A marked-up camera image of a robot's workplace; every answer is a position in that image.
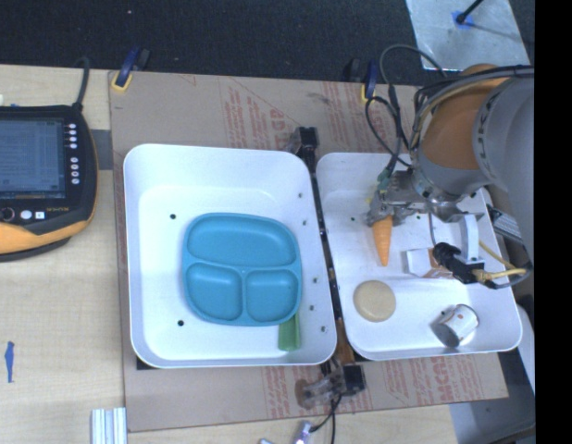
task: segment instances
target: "black plastic piece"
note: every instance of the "black plastic piece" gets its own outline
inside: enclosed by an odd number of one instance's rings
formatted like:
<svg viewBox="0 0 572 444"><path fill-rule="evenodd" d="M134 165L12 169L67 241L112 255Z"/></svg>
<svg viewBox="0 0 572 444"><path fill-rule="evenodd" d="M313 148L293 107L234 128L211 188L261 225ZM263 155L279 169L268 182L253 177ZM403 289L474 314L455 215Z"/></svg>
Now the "black plastic piece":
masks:
<svg viewBox="0 0 572 444"><path fill-rule="evenodd" d="M367 387L364 370L360 365L347 364L342 367L344 389L343 396L355 395Z"/></svg>
<svg viewBox="0 0 572 444"><path fill-rule="evenodd" d="M477 283L478 281L471 271L475 269L483 269L483 262L466 265L456 258L456 255L460 252L461 251L458 248L442 241L434 246L432 254L439 265L444 266L447 270L453 273L453 276L462 283Z"/></svg>
<svg viewBox="0 0 572 444"><path fill-rule="evenodd" d="M362 82L363 76L360 73L360 59L357 57L350 60L343 68L343 82Z"/></svg>
<svg viewBox="0 0 572 444"><path fill-rule="evenodd" d="M299 127L298 133L301 145L296 155L305 162L311 173L315 173L315 165L317 163L315 151L319 146L317 129L315 127Z"/></svg>

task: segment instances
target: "black screen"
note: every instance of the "black screen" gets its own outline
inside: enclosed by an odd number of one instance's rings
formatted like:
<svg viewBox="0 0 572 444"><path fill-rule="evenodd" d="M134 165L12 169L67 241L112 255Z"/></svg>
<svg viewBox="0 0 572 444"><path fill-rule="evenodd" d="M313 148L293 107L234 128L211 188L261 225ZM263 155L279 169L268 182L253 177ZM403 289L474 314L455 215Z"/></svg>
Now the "black screen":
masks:
<svg viewBox="0 0 572 444"><path fill-rule="evenodd" d="M63 125L0 119L0 199L66 197Z"/></svg>

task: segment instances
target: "black carpet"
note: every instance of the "black carpet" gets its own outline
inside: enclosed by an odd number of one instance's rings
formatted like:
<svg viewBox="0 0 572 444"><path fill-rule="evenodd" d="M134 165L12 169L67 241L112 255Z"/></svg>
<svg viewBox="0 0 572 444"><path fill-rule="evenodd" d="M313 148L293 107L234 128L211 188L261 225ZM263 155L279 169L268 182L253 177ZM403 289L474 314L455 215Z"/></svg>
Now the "black carpet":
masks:
<svg viewBox="0 0 572 444"><path fill-rule="evenodd" d="M535 61L535 0L509 0ZM134 45L146 70L341 80L352 58L416 45L405 0L0 0L0 64L114 69ZM423 84L418 54L394 53L391 81Z"/></svg>

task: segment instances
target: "blue clip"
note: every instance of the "blue clip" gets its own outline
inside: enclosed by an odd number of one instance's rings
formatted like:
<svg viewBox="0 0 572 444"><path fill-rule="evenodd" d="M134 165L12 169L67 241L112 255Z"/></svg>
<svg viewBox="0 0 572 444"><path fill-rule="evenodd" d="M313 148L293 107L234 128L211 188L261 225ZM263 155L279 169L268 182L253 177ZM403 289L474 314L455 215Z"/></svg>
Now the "blue clip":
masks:
<svg viewBox="0 0 572 444"><path fill-rule="evenodd" d="M367 78L362 86L362 98L365 101L371 99L375 95L375 89L377 88L377 74L377 63L374 59L371 59L368 63Z"/></svg>
<svg viewBox="0 0 572 444"><path fill-rule="evenodd" d="M111 87L121 92L125 92L128 89L131 82L131 71L135 69L136 61L141 55L141 52L142 50L139 46L134 46L130 49L125 61L121 65L121 69L116 72L115 77L111 81Z"/></svg>
<svg viewBox="0 0 572 444"><path fill-rule="evenodd" d="M452 13L453 15L453 22L454 25L459 29L459 30L470 30L473 26L475 26L475 23L473 22L473 17L471 15L467 15L465 18L465 21L463 23L459 23L456 19L458 18L459 15L461 15L460 11L454 11Z"/></svg>

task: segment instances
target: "white bracket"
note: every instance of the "white bracket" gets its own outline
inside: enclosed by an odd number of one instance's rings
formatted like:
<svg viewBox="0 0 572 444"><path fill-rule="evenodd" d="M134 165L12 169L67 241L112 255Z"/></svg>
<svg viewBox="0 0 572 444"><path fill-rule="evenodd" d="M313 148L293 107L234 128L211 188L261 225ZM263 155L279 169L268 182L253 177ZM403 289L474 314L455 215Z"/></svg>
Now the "white bracket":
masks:
<svg viewBox="0 0 572 444"><path fill-rule="evenodd" d="M459 221L461 229L461 253L457 258L466 265L480 262L478 220L474 214L465 214Z"/></svg>
<svg viewBox="0 0 572 444"><path fill-rule="evenodd" d="M91 411L91 444L127 444L126 409Z"/></svg>

